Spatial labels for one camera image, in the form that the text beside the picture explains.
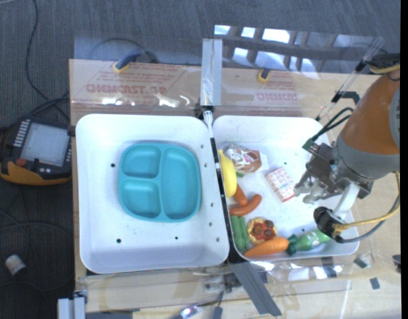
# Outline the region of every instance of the white tray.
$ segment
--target white tray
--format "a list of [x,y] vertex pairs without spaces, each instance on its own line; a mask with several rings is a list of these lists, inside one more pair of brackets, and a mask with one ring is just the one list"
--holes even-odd
[[[248,199],[255,193],[262,195],[260,205],[245,215],[246,223],[253,217],[264,217],[274,222],[278,235],[288,238],[292,234],[299,236],[316,228],[313,218],[315,208],[324,206],[334,209],[336,207],[341,196],[319,200],[314,205],[303,203],[304,195],[282,202],[264,178],[268,172],[284,167],[292,180],[295,183],[299,182],[306,171],[306,162],[311,156],[309,152],[302,149],[302,145],[321,128],[321,124],[311,118],[221,116],[214,121],[213,133],[218,149],[225,151],[229,143],[235,143],[250,150],[258,150],[268,159],[268,169],[248,173],[237,179]],[[316,143],[321,142],[329,144],[325,134],[320,136]],[[227,203],[228,207],[235,204],[235,198],[227,198]],[[345,221],[353,222],[351,212],[346,216]],[[345,239],[357,236],[358,232],[355,227],[342,233]],[[358,241],[337,243],[330,240],[311,251],[298,251],[291,256],[285,252],[277,253],[259,258],[259,260],[279,261],[350,255],[357,250],[358,245]]]
[[[142,141],[179,144],[201,170],[198,212],[179,223],[133,218],[118,199],[118,162]],[[229,242],[207,127],[187,116],[91,114],[76,126],[80,257],[96,273],[221,264]]]

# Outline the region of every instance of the dark gray floor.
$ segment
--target dark gray floor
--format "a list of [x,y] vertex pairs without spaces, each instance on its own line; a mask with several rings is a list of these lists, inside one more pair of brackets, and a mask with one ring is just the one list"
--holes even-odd
[[[88,53],[82,47],[85,37],[90,44],[116,36],[128,37],[151,48],[160,62],[199,64],[201,41],[213,38],[215,25],[383,37],[383,51],[399,53],[401,0],[2,3],[0,127],[9,126],[46,100],[67,92],[70,58],[85,57],[86,53],[91,58],[101,58],[100,49]],[[49,108],[37,116],[68,123],[68,103],[59,102],[58,107],[60,110]],[[28,225],[16,227],[15,222]],[[27,187],[0,178],[0,318],[56,318],[56,300],[72,295],[71,233],[70,182],[54,187]],[[15,283],[4,265],[5,257],[13,253],[22,256],[28,266],[24,282]]]

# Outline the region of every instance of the display screen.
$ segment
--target display screen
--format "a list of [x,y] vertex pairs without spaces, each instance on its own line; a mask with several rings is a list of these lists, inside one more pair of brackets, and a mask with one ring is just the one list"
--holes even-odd
[[31,123],[21,157],[62,167],[69,140],[66,129]]

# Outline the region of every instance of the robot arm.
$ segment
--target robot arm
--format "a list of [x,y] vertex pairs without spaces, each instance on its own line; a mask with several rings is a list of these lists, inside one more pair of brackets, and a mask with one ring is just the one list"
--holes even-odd
[[[333,146],[316,145],[315,136],[303,146],[312,157],[296,184],[296,196],[307,193],[303,202],[314,204],[319,199],[342,194],[340,203],[348,202],[348,211],[356,197],[362,199],[371,193],[374,181],[388,173],[399,172],[399,100],[400,65],[394,65],[383,69],[350,117],[343,119],[348,118],[348,121]],[[318,228],[334,239],[338,233],[333,224],[342,222],[342,217],[336,214],[341,207],[339,204],[334,212],[319,207],[314,213]]]

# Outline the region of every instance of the brown sausage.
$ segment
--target brown sausage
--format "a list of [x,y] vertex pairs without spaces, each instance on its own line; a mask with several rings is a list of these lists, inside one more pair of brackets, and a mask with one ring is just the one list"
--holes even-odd
[[229,215],[244,216],[248,213],[251,213],[257,208],[257,206],[262,201],[262,196],[260,194],[255,194],[251,197],[251,200],[246,205],[240,205],[238,207],[231,207],[229,209]]
[[249,202],[239,184],[237,184],[237,190],[235,191],[234,197],[239,205],[246,205]]

